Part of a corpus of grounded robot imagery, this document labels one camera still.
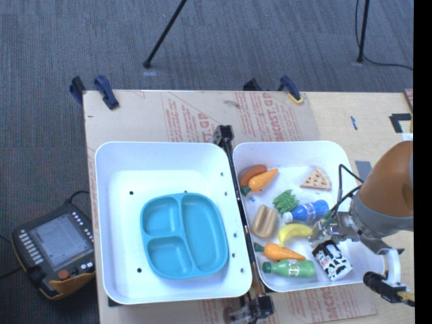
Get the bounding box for black cylinder on white bracket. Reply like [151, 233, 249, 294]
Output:
[362, 248, 411, 305]

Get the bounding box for orange carrot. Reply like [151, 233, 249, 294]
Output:
[253, 242, 307, 263]
[240, 168, 279, 196]

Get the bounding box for brown cardboard board red print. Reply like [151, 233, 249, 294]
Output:
[82, 90, 379, 324]

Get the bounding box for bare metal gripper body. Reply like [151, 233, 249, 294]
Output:
[329, 211, 362, 243]

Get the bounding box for brown sausage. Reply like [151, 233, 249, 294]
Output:
[238, 164, 268, 188]

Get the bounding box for tan pie slice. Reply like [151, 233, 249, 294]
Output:
[300, 167, 333, 192]

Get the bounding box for black and white carton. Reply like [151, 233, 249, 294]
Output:
[311, 240, 354, 282]

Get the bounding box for green bottle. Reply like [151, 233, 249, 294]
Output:
[262, 259, 317, 279]

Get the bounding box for green pea pods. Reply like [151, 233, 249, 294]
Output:
[272, 189, 300, 215]

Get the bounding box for tan hot dog bun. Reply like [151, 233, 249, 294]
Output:
[250, 204, 279, 239]

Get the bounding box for white plastic tray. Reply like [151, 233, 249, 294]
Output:
[94, 141, 253, 306]
[232, 140, 386, 294]

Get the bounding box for blue divided plate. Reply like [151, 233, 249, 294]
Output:
[139, 192, 230, 280]

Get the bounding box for blue bottle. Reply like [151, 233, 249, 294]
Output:
[282, 199, 331, 224]

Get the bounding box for yellow banana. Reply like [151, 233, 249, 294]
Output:
[277, 223, 314, 248]

